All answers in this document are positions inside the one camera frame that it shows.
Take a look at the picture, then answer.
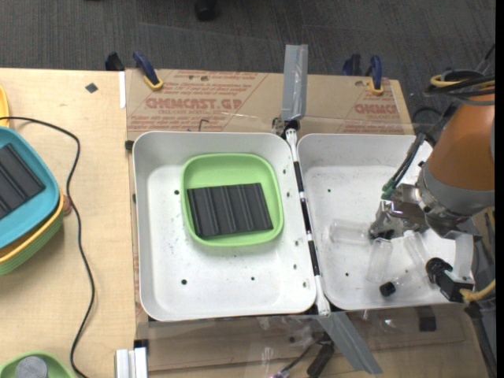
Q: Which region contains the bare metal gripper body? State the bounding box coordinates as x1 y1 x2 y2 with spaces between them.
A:
380 183 473 237

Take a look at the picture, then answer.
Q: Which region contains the clear plastic bottle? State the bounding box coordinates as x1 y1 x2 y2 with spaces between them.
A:
402 232 432 269
329 218 373 246
365 237 395 284

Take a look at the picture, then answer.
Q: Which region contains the white plastic tray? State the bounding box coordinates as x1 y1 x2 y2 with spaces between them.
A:
132 131 318 323
295 133 474 312

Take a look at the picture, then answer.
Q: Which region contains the clear bottle with black cap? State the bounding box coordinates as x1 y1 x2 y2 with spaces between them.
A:
379 266 415 298

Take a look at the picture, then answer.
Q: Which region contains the thin black and white rod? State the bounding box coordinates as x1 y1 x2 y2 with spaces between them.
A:
285 128 331 317

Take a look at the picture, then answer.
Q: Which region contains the black ribbed block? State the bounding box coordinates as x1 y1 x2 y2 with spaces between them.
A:
0 143 46 221
186 182 275 239

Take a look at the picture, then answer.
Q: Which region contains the green plate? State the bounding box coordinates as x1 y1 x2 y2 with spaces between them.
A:
0 206 66 277
180 153 285 248
0 350 76 378

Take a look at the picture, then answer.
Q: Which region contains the brown cardboard board red print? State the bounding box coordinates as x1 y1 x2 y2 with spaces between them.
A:
124 68 473 372

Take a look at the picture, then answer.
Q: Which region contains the yellow plate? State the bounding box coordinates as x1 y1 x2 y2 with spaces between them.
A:
0 84 10 128
0 190 65 265

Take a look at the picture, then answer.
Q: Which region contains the blue plate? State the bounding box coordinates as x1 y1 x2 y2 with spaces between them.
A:
0 126 61 250

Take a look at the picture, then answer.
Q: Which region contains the grey cylinder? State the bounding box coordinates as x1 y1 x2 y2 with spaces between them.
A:
14 355 50 378

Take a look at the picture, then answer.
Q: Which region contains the black cylinder on white bracket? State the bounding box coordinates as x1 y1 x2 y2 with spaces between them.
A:
425 230 476 303

